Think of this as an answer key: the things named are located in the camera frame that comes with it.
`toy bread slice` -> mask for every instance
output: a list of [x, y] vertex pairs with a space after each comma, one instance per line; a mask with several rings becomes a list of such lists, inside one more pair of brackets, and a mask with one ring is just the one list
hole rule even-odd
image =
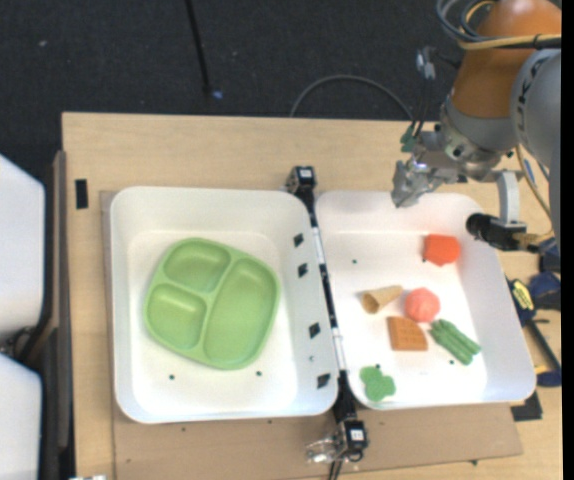
[[383, 306], [400, 297], [403, 287], [400, 285], [386, 286], [363, 293], [360, 302], [367, 313], [377, 313]]
[[389, 342], [394, 350], [427, 350], [427, 338], [420, 326], [402, 316], [387, 318]]

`metal bracket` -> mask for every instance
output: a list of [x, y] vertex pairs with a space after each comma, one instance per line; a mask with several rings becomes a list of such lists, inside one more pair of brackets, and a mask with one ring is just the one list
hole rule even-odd
[[501, 171], [496, 173], [495, 177], [500, 201], [500, 222], [505, 225], [518, 224], [520, 218], [519, 173]]
[[[294, 167], [289, 173], [285, 186], [288, 192], [298, 197], [305, 204], [309, 213], [314, 236], [320, 240], [318, 220], [314, 208], [314, 188], [316, 187], [314, 168], [311, 166]], [[363, 422], [357, 420], [356, 417], [354, 396], [347, 379], [342, 347], [339, 346], [340, 330], [336, 320], [336, 311], [334, 309], [334, 301], [331, 294], [331, 285], [329, 283], [329, 274], [324, 261], [324, 255], [319, 254], [318, 259], [327, 302], [327, 312], [329, 313], [329, 320], [334, 335], [336, 358], [340, 367], [338, 398], [332, 408], [338, 428], [333, 434], [309, 444], [307, 446], [307, 456], [312, 462], [327, 462], [337, 467], [345, 459], [354, 462], [360, 460], [363, 451], [369, 445], [369, 441], [367, 440], [367, 431], [365, 430]]]

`wooden table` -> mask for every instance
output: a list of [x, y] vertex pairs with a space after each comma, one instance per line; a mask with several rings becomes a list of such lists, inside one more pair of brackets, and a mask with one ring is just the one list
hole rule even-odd
[[[111, 386], [100, 195], [133, 185], [277, 189], [295, 165], [314, 166], [320, 192], [389, 191], [395, 162], [405, 157], [399, 137], [406, 126], [384, 121], [63, 115], [78, 475], [128, 480], [176, 474], [214, 478], [216, 471], [221, 478], [244, 479], [327, 474], [326, 465], [305, 464], [300, 446], [322, 437], [316, 433], [328, 428], [329, 416], [152, 426], [138, 425], [120, 413]], [[515, 160], [505, 162], [517, 168]], [[547, 231], [543, 211], [523, 185], [522, 219], [530, 231]], [[467, 194], [486, 212], [498, 214], [493, 184], [440, 190]], [[534, 255], [500, 256], [509, 278], [527, 281], [538, 271]], [[550, 324], [543, 332], [559, 352], [559, 313], [548, 311], [547, 317]], [[544, 363], [537, 347], [530, 347], [534, 363]], [[505, 404], [393, 411], [398, 413], [393, 416], [367, 411], [361, 417], [372, 433], [372, 445], [363, 461], [346, 465], [343, 473], [356, 473], [351, 478], [357, 480], [562, 478], [562, 390], [539, 388], [538, 395], [544, 417], [516, 425]], [[166, 446], [169, 440], [176, 444]], [[474, 459], [486, 460], [473, 465]]]

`orange block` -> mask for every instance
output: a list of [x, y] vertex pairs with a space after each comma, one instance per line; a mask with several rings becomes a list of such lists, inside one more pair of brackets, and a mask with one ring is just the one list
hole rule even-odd
[[460, 256], [460, 243], [454, 236], [429, 234], [425, 237], [423, 259], [442, 267]]

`toy food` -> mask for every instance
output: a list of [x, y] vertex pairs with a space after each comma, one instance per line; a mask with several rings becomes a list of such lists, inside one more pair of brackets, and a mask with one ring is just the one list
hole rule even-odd
[[144, 301], [151, 337], [177, 354], [223, 370], [261, 354], [280, 300], [276, 273], [259, 259], [204, 238], [172, 244]]
[[415, 322], [431, 322], [440, 311], [440, 299], [427, 288], [416, 288], [405, 299], [405, 314]]
[[383, 375], [377, 366], [365, 366], [360, 369], [360, 379], [365, 383], [365, 395], [372, 402], [380, 402], [386, 396], [396, 392], [394, 379]]
[[461, 363], [468, 365], [481, 351], [478, 343], [465, 336], [453, 323], [438, 320], [432, 323], [429, 334], [440, 346], [446, 348]]
[[397, 299], [403, 293], [403, 287], [400, 285], [386, 286], [376, 290], [368, 290], [363, 293], [360, 301], [363, 309], [367, 313], [377, 313], [383, 306]]
[[402, 316], [387, 317], [389, 342], [394, 350], [427, 350], [427, 338], [420, 326]]
[[454, 236], [431, 233], [425, 237], [423, 260], [442, 267], [455, 262], [460, 256], [460, 243]]

